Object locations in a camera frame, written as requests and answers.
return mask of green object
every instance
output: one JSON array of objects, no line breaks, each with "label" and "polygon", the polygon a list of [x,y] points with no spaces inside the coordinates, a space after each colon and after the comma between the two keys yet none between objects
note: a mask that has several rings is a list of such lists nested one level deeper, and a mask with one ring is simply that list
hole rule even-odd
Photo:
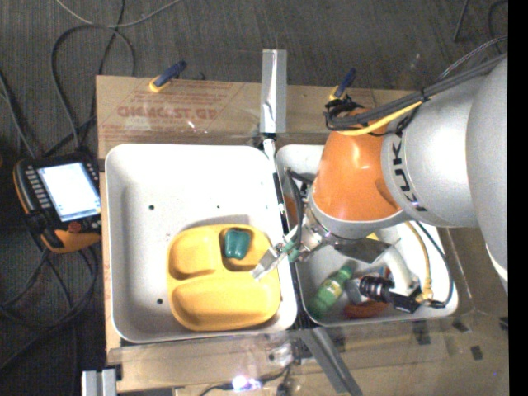
[{"label": "green object", "polygon": [[288,254],[288,261],[294,262],[298,256],[299,256],[299,249],[294,249],[292,252]]},{"label": "green object", "polygon": [[248,253],[251,235],[245,230],[230,229],[225,233],[224,257],[242,260]]},{"label": "green object", "polygon": [[345,282],[352,277],[352,272],[349,266],[343,266],[321,283],[317,292],[315,292],[315,296],[309,301],[307,306],[310,315],[314,319],[322,319],[337,302],[343,293]]}]

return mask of green bottle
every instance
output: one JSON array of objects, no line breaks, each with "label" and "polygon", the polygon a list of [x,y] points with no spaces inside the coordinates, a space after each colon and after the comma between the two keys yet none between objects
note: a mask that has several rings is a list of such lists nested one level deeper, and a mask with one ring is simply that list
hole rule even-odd
[{"label": "green bottle", "polygon": [[345,288],[345,282],[352,277],[352,269],[343,266],[335,273],[331,274],[318,287],[315,296],[309,301],[307,309],[310,315],[320,320],[328,310],[337,302]]}]

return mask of white plastic tray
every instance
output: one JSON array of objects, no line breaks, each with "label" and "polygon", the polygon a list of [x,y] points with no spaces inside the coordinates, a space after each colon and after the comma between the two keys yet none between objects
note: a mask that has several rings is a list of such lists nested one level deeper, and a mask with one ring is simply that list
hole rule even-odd
[{"label": "white plastic tray", "polygon": [[[300,174],[315,174],[318,170],[322,154],[322,145],[292,144],[281,148],[276,155],[277,171],[281,182],[285,180],[285,167],[289,167]],[[426,227],[436,243],[441,246],[436,228],[432,226]],[[435,249],[433,244],[421,231],[418,230],[418,232],[422,235],[422,239],[427,247],[427,252],[429,253],[431,261],[431,278],[434,298],[444,301],[449,294],[450,283],[446,266],[442,261],[441,255]],[[425,257],[418,240],[414,237],[408,227],[405,224],[399,224],[398,226],[378,231],[378,235],[387,243],[398,242],[395,247],[402,254],[409,270],[420,279],[421,283],[423,283],[425,278]],[[297,262],[295,264],[299,275],[301,300],[304,308],[310,298],[315,295],[318,286],[324,281],[324,279],[349,262],[350,258],[334,250],[333,247],[326,246],[318,250],[307,262]],[[377,265],[357,262],[356,274],[360,276],[362,273],[375,271],[376,267],[379,266],[383,266],[383,262]],[[323,326],[346,326],[371,322],[379,323],[392,320],[416,320],[444,317],[456,310],[458,306],[458,294],[455,287],[450,302],[443,309],[432,309],[422,306],[418,308],[414,314],[408,314],[393,309],[392,307],[388,307],[378,316],[366,319],[350,320],[346,318],[343,314],[343,308],[347,303],[347,297],[343,295],[323,320],[314,320],[314,322]]]},{"label": "white plastic tray", "polygon": [[[172,316],[166,256],[172,237],[190,227],[250,224],[272,242],[282,236],[271,166],[244,146],[124,144],[106,158],[111,259],[111,314],[127,341],[160,342],[227,333],[192,332]],[[287,263],[279,266],[282,301],[253,330],[293,324],[297,305]]]}]

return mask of gray carpet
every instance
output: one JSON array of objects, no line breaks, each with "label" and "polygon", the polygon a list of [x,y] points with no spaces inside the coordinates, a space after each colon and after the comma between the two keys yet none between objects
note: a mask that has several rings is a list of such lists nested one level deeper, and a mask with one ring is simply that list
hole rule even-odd
[{"label": "gray carpet", "polygon": [[[113,25],[120,0],[63,0],[97,24]],[[141,19],[171,0],[125,0],[123,22]],[[184,59],[183,78],[254,82],[261,80],[262,49],[288,51],[288,81],[332,86],[351,68],[355,87],[416,89],[431,83],[450,64],[492,36],[507,34],[507,2],[470,0],[459,39],[452,40],[464,0],[185,0],[119,31],[134,47],[134,76],[154,77]],[[0,0],[0,73],[14,98],[30,146],[45,153],[70,133],[54,89],[51,51],[69,28],[82,25],[54,0]],[[76,125],[91,115],[94,77],[111,39],[102,29],[67,35],[55,54],[57,74]],[[507,42],[483,57],[507,51]],[[103,73],[130,75],[130,52],[114,39]],[[40,259],[23,229],[11,184],[13,163],[27,155],[17,138],[7,104],[0,100],[0,300],[20,291]],[[94,153],[95,128],[84,140]],[[72,151],[68,141],[57,153]],[[80,256],[51,260],[73,298],[89,282]],[[78,370],[105,365],[102,287],[76,319]],[[67,311],[47,267],[21,304],[23,312],[52,319]],[[20,351],[31,330],[0,318],[0,364]],[[2,395],[70,394],[75,354],[71,327],[38,341],[0,370]]]}]

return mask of metal bar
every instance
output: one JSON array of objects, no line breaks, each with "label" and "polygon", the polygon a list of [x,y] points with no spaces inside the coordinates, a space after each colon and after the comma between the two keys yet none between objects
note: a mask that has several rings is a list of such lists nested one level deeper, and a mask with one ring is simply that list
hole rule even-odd
[{"label": "metal bar", "polygon": [[262,51],[262,134],[286,132],[286,60],[285,50]]},{"label": "metal bar", "polygon": [[360,386],[352,377],[325,328],[299,330],[297,333],[312,352],[336,393],[348,392],[351,396],[363,396]]},{"label": "metal bar", "polygon": [[455,33],[453,34],[453,42],[456,42],[459,37],[460,27],[462,26],[462,21],[464,20],[465,13],[467,12],[468,5],[469,0],[464,0],[464,6],[462,6],[462,10],[460,11],[459,20],[456,23]]},{"label": "metal bar", "polygon": [[116,370],[83,371],[82,396],[117,396]]}]

